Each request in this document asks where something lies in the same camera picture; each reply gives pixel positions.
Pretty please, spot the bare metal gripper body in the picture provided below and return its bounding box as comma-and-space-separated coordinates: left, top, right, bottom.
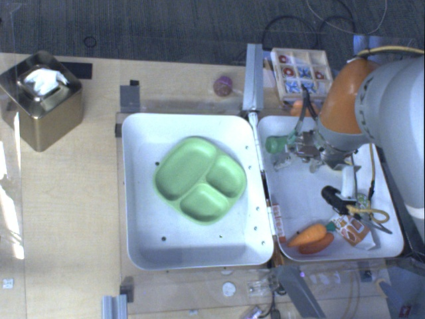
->
292, 130, 348, 171

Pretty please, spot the green round object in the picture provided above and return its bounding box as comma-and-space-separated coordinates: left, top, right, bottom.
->
264, 134, 289, 155

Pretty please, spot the black and white thin rod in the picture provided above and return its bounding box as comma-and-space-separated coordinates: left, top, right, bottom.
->
248, 110, 272, 209

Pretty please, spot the white plastic tray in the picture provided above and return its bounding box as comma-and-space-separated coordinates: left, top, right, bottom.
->
121, 112, 275, 272
257, 114, 406, 263

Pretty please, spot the orange and white packet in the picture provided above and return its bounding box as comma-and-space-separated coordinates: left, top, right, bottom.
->
271, 203, 287, 244

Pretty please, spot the orange carrot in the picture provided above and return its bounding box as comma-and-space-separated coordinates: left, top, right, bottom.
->
287, 223, 337, 249

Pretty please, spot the orange and white carton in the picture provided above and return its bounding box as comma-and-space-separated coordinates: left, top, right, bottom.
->
328, 213, 378, 252

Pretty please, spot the red sausage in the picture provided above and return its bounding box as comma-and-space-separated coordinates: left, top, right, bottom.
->
298, 232, 335, 256

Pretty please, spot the wooden compartment box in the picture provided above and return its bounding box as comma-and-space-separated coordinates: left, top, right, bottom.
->
270, 47, 334, 103

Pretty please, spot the green divided plate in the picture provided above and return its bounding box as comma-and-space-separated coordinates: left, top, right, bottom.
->
153, 136, 248, 227

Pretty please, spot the gold metal tissue box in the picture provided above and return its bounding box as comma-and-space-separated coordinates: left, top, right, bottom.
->
0, 49, 84, 154

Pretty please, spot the white tissue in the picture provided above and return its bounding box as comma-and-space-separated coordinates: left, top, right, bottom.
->
23, 67, 70, 96

